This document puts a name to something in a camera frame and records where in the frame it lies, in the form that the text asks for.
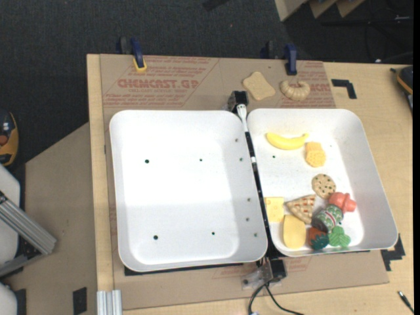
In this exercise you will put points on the tan toy bread slice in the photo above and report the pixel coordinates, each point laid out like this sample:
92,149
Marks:
258,85

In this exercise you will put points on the pink toy mushroom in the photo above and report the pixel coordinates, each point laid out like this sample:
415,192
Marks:
343,202

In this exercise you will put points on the beige toy croissant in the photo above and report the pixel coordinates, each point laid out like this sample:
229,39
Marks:
295,90

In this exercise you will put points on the brown cardboard board red print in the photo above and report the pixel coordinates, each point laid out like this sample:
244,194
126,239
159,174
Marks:
210,74

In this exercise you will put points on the yellow toy cheese square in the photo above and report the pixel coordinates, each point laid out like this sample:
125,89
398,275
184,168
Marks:
275,208

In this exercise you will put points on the white plastic tray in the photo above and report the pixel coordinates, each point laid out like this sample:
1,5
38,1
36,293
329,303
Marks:
183,189
354,176

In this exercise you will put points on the green toy broccoli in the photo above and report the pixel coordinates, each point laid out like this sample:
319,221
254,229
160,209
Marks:
339,237

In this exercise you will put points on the thin black and white rod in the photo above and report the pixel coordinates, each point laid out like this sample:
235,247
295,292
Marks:
252,157

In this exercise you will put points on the red toy strawberry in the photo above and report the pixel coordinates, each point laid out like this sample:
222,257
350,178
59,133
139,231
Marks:
317,238

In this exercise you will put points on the yellow banana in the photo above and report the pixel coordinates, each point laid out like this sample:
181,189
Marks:
286,141

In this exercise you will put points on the tan chocolate chip biscuit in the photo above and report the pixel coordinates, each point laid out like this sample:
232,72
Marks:
323,185

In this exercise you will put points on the tan lattice pie slice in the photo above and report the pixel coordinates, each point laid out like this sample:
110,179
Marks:
302,207

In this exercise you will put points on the yellow toy corn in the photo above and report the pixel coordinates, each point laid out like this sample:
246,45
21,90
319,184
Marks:
315,155

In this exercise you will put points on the yellow toy cheese wedge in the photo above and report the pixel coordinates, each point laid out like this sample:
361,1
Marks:
293,231

